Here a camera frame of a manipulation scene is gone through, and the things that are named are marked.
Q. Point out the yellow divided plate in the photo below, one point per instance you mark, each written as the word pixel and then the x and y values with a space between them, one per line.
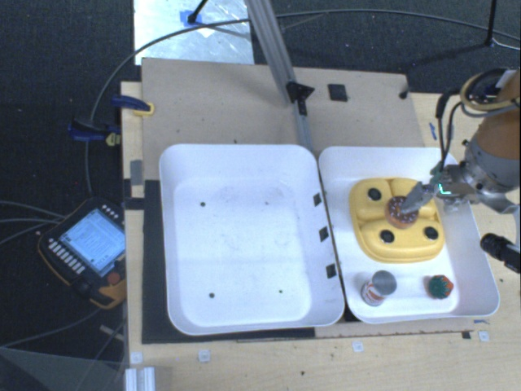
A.
pixel 407 251

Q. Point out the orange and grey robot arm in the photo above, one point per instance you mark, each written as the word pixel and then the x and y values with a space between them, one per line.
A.
pixel 494 137

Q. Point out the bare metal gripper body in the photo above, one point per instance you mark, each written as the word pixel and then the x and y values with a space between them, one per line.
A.
pixel 484 191

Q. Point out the orange and white can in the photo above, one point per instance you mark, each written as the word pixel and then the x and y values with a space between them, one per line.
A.
pixel 376 289

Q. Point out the brown cardboard board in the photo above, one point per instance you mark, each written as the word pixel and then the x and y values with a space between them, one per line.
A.
pixel 224 104

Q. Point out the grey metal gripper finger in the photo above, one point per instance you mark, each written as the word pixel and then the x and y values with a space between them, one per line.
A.
pixel 456 203
pixel 416 198

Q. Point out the black cylinder on white bracket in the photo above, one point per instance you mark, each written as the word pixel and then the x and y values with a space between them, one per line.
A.
pixel 498 247

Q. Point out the red and green toy strawberry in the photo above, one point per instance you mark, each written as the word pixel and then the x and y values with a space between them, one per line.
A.
pixel 439 286

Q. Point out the brown sprinkled doughnut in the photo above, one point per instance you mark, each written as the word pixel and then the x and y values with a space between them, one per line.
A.
pixel 394 218

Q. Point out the white plastic tray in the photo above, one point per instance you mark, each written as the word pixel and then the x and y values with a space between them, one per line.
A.
pixel 244 238
pixel 460 267

